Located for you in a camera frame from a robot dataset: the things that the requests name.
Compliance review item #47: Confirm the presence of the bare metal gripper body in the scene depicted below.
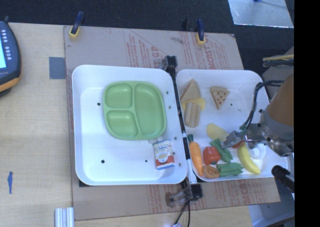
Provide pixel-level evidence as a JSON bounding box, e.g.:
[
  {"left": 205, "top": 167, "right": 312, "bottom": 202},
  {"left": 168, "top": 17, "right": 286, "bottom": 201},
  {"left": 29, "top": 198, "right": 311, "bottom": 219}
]
[{"left": 246, "top": 122, "right": 295, "bottom": 158}]

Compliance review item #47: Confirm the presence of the green bean bundle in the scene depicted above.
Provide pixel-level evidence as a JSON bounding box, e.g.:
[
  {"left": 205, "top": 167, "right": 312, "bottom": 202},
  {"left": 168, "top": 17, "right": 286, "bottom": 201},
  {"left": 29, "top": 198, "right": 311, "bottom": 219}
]
[
  {"left": 215, "top": 161, "right": 244, "bottom": 178},
  {"left": 210, "top": 138, "right": 234, "bottom": 164}
]

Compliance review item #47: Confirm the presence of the white crumpled lump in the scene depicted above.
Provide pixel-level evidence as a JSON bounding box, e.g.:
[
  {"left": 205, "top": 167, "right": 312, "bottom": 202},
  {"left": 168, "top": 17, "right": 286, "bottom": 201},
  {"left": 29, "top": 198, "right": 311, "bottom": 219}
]
[{"left": 248, "top": 143, "right": 269, "bottom": 160}]

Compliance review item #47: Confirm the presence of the yellow potato slice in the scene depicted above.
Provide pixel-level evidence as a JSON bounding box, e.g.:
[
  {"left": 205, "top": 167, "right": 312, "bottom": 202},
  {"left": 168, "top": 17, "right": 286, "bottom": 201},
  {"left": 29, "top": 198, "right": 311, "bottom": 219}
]
[{"left": 206, "top": 122, "right": 230, "bottom": 142}]

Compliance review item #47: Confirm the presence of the yellow banana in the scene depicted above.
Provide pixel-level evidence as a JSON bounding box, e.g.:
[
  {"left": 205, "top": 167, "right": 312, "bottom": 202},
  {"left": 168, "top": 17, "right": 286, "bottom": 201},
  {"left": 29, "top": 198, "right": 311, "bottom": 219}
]
[{"left": 237, "top": 142, "right": 262, "bottom": 175}]

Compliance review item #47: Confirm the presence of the red bell pepper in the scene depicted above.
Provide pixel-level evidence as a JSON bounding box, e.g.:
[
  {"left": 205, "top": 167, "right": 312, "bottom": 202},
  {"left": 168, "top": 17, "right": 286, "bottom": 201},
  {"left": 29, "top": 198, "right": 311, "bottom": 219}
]
[{"left": 202, "top": 146, "right": 222, "bottom": 166}]

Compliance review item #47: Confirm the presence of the white plastic tray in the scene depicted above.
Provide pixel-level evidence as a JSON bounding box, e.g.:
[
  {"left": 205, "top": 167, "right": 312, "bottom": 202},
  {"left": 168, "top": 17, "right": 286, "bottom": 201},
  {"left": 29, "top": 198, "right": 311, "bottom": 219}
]
[
  {"left": 175, "top": 68, "right": 291, "bottom": 183},
  {"left": 71, "top": 64, "right": 189, "bottom": 187}
]

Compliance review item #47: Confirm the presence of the orange croissant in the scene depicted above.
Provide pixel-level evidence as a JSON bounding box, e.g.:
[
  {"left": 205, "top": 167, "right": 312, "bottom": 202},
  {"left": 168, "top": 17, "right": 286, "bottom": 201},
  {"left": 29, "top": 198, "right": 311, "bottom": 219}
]
[{"left": 202, "top": 164, "right": 221, "bottom": 179}]

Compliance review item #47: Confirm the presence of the orange carrot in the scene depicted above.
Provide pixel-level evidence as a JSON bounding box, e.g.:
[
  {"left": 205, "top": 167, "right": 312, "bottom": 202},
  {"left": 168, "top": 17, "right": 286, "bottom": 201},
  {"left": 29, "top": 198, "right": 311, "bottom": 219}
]
[{"left": 187, "top": 133, "right": 205, "bottom": 178}]

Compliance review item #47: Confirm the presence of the tan pizza slice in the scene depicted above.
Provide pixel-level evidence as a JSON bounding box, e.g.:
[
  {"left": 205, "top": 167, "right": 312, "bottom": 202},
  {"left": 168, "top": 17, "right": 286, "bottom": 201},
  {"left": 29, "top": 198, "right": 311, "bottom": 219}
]
[{"left": 209, "top": 85, "right": 231, "bottom": 111}]

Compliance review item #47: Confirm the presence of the tan bread loaf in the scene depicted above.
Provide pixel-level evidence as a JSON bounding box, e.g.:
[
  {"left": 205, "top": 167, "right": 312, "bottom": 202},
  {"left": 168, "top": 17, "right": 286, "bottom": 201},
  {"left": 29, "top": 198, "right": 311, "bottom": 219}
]
[{"left": 183, "top": 101, "right": 202, "bottom": 129}]

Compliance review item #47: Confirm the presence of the yellow cheese slice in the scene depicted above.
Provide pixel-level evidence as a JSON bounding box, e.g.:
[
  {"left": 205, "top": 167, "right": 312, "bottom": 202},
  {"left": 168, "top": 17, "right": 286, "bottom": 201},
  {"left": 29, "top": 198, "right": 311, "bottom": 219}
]
[{"left": 180, "top": 96, "right": 207, "bottom": 112}]

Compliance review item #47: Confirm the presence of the thin black and white rod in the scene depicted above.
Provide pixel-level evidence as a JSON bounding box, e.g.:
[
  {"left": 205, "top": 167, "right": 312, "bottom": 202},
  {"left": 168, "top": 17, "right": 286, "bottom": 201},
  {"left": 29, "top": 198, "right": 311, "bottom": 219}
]
[{"left": 170, "top": 67, "right": 199, "bottom": 185}]

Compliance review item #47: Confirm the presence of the tan triangular sandwich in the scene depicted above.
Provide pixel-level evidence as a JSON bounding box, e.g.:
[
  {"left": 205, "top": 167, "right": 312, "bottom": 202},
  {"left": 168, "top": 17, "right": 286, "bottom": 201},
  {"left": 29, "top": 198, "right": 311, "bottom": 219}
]
[{"left": 179, "top": 78, "right": 202, "bottom": 103}]

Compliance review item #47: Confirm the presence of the white blue red carton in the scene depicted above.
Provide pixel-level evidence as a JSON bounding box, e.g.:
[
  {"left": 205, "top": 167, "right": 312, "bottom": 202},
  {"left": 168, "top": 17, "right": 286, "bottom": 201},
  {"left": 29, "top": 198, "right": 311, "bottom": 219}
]
[{"left": 152, "top": 138, "right": 176, "bottom": 171}]

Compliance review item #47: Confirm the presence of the green divided plate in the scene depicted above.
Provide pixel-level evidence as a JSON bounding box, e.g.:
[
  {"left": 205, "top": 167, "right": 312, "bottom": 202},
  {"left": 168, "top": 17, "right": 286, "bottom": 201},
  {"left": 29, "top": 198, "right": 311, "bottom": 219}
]
[{"left": 102, "top": 80, "right": 168, "bottom": 141}]

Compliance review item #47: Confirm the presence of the brown cardboard board red print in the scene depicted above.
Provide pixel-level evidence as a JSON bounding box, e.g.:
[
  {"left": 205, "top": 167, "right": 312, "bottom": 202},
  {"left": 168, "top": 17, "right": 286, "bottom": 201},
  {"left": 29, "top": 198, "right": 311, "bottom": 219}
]
[{"left": 63, "top": 25, "right": 282, "bottom": 222}]

